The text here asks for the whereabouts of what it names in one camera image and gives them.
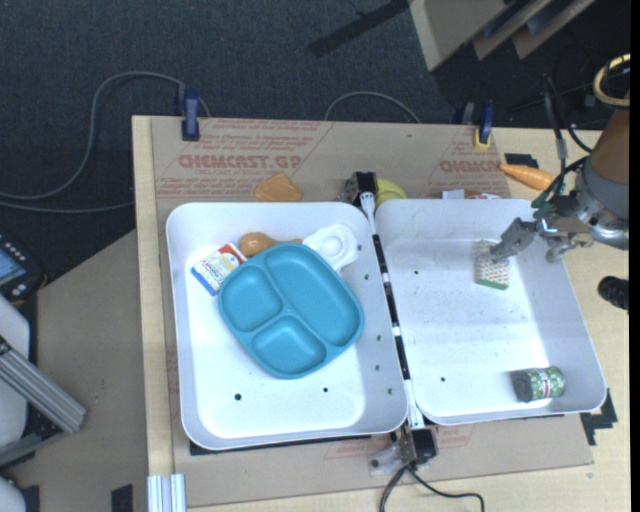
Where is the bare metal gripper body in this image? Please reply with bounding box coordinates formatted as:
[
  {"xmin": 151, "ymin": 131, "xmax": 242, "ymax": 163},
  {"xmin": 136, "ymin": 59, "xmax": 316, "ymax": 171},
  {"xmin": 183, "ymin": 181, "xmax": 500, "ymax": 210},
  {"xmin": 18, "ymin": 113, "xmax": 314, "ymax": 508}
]
[{"xmin": 534, "ymin": 195, "xmax": 630, "ymax": 252}]

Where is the green and white patterned packet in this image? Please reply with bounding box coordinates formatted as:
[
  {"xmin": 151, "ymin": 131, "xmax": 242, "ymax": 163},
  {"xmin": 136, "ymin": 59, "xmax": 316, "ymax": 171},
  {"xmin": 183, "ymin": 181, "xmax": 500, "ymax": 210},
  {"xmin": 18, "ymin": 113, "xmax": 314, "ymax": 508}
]
[{"xmin": 473, "ymin": 239, "xmax": 512, "ymax": 291}]

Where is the orange carrot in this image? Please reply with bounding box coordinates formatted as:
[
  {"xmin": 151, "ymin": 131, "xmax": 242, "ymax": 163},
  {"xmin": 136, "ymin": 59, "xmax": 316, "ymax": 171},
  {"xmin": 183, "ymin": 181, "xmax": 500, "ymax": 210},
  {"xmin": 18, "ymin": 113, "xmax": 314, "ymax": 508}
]
[{"xmin": 499, "ymin": 162, "xmax": 556, "ymax": 191}]

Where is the white plastic tray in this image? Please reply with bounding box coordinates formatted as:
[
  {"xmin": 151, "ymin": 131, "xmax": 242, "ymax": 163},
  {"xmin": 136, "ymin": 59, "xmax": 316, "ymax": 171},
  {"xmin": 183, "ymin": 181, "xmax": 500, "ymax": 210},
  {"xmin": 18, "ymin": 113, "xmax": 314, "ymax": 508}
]
[
  {"xmin": 165, "ymin": 200, "xmax": 411, "ymax": 452},
  {"xmin": 373, "ymin": 198, "xmax": 609, "ymax": 428}
]

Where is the yellow banana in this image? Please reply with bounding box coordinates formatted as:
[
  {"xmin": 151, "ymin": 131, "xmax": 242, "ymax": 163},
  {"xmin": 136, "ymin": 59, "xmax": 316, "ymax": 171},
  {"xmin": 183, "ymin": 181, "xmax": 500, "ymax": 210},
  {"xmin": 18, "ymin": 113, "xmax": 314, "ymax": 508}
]
[{"xmin": 374, "ymin": 177, "xmax": 408, "ymax": 207}]

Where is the green and grey small can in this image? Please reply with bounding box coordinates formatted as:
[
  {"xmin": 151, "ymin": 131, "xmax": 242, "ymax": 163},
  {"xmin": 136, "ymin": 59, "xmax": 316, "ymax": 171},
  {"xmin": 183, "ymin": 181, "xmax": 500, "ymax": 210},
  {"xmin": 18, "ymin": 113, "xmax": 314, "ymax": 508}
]
[{"xmin": 510, "ymin": 365, "xmax": 567, "ymax": 403}]

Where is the thin black and white rod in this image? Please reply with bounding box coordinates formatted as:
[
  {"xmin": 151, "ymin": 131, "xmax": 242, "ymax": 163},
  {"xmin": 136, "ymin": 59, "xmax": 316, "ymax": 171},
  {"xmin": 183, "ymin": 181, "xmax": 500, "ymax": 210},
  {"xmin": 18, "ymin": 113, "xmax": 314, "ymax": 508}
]
[{"xmin": 360, "ymin": 191, "xmax": 422, "ymax": 429}]

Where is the white toy fried egg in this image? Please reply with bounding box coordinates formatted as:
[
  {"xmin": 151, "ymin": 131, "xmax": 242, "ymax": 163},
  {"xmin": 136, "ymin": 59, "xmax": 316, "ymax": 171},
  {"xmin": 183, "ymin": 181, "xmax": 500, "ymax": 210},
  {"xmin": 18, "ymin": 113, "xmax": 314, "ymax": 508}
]
[{"xmin": 301, "ymin": 223, "xmax": 362, "ymax": 272}]

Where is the blue divided plate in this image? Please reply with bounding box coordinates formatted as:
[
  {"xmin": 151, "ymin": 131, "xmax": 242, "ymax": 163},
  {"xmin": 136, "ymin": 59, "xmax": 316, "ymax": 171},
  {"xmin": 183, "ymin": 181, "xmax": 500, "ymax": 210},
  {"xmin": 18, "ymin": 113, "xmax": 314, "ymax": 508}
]
[{"xmin": 217, "ymin": 242, "xmax": 365, "ymax": 381}]

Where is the orange toy bread slice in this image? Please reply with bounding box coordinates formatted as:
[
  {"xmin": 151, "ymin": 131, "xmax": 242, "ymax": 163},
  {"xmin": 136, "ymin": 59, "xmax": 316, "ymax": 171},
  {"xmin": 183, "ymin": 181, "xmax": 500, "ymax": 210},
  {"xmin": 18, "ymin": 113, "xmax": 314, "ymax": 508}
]
[{"xmin": 253, "ymin": 172, "xmax": 305, "ymax": 203}]

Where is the orange toy chicken drumstick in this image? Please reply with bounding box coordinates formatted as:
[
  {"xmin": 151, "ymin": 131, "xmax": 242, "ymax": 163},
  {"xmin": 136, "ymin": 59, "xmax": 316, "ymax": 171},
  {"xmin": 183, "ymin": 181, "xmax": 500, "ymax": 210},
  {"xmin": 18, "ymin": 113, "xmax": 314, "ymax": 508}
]
[{"xmin": 237, "ymin": 231, "xmax": 304, "ymax": 259}]

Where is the brown cardboard board, red print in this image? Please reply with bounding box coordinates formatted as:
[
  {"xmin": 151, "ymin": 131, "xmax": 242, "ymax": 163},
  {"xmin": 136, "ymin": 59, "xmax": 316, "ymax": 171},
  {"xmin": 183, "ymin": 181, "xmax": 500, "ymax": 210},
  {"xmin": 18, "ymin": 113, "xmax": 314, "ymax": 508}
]
[{"xmin": 149, "ymin": 116, "xmax": 596, "ymax": 507}]

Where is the white, red and blue carton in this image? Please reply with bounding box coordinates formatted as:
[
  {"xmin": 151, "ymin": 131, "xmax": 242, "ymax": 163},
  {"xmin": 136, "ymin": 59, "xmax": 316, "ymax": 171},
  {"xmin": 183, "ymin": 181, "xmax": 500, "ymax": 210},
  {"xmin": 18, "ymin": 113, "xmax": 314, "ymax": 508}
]
[{"xmin": 190, "ymin": 242, "xmax": 248, "ymax": 297}]

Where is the black cylinder on white bracket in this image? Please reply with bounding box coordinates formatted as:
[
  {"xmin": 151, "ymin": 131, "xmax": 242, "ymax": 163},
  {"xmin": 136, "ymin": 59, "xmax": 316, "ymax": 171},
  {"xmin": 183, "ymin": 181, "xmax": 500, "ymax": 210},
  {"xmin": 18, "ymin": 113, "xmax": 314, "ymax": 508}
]
[{"xmin": 597, "ymin": 274, "xmax": 631, "ymax": 312}]

